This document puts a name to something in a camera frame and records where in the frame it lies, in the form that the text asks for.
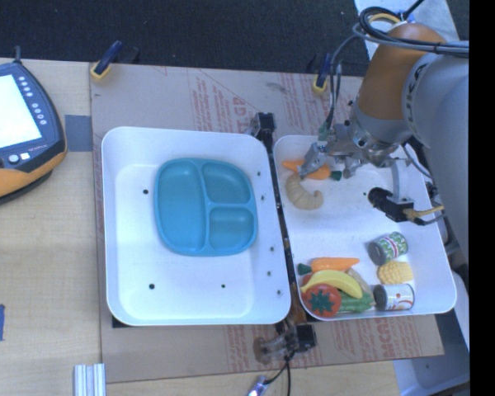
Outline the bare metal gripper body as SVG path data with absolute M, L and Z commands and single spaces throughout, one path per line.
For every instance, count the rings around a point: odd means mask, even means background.
M 398 144 L 385 143 L 367 132 L 358 121 L 344 121 L 327 127 L 323 125 L 318 136 L 319 146 L 327 152 L 327 161 L 344 165 L 345 158 L 359 158 L 362 164 L 381 167 Z

